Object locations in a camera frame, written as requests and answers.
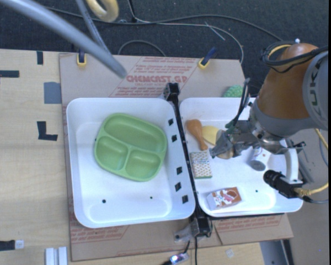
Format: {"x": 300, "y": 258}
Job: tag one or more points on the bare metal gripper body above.
{"x": 246, "y": 135}

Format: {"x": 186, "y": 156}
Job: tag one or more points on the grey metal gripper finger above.
{"x": 222, "y": 145}
{"x": 239, "y": 150}

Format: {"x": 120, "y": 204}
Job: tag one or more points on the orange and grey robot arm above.
{"x": 284, "y": 92}

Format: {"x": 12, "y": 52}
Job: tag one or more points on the yellow toy cheese wedge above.
{"x": 209, "y": 134}

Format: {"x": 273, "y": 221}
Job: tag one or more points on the small grey can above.
{"x": 257, "y": 164}

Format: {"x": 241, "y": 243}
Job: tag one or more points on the white plastic tray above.
{"x": 237, "y": 179}
{"x": 127, "y": 203}

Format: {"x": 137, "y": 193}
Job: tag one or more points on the brown toy chicken drumstick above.
{"x": 196, "y": 130}

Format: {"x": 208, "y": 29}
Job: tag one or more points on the thin black rod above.
{"x": 188, "y": 159}

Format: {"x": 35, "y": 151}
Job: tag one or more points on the green bumpy toy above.
{"x": 234, "y": 91}

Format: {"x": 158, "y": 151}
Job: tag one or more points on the orange and white carton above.
{"x": 224, "y": 198}

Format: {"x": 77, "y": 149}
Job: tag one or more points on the green divided plate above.
{"x": 131, "y": 146}

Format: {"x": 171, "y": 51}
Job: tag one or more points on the brown cardboard board red print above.
{"x": 99, "y": 76}

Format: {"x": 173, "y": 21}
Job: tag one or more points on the black cylinder on white bracket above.
{"x": 281, "y": 182}

